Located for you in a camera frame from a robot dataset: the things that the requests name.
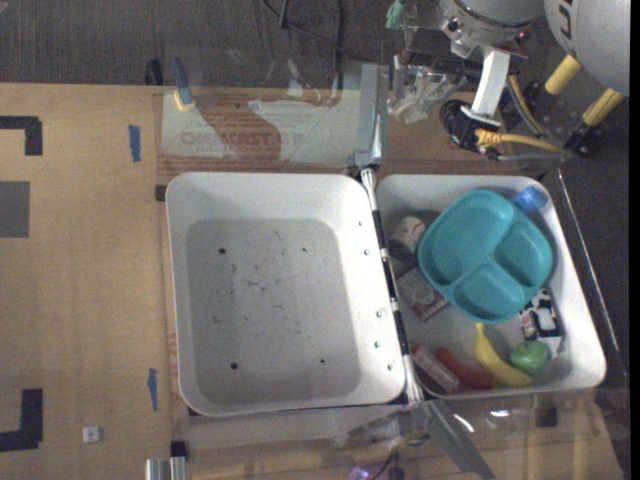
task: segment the yellow banana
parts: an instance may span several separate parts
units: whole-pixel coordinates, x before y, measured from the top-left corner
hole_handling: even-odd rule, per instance
[[[478,336],[473,345],[473,355],[480,366],[495,375],[500,384],[509,387],[523,387],[533,382],[532,377],[500,359],[484,334],[484,324],[476,323],[476,331]]]

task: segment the green apple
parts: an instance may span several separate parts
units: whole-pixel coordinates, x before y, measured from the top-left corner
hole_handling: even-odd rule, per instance
[[[536,377],[549,362],[549,349],[539,340],[524,340],[511,351],[509,361],[519,370]]]

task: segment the teal plate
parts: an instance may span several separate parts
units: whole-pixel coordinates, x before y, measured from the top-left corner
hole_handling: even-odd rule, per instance
[[[483,323],[513,318],[551,273],[551,244],[511,201],[468,192],[429,226],[420,270],[453,306]]]

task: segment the white bin with objects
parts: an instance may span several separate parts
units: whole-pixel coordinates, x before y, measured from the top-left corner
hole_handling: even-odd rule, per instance
[[[486,188],[507,197],[518,176],[393,175],[377,188],[386,235],[419,211],[442,212]],[[209,416],[385,404],[405,387],[398,333],[366,191],[342,175],[188,173],[166,194],[178,374],[187,403]],[[530,386],[484,397],[597,386],[606,362],[553,202],[532,216],[555,251],[546,283],[563,330],[558,354]],[[396,264],[395,269],[403,268]],[[426,322],[402,309],[411,344],[445,346],[469,366],[475,323],[450,305]],[[487,326],[506,357],[519,320]]]

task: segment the gray square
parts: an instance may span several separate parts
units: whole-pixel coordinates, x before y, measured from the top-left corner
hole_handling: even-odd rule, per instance
[[[29,182],[0,181],[0,238],[29,237]]]

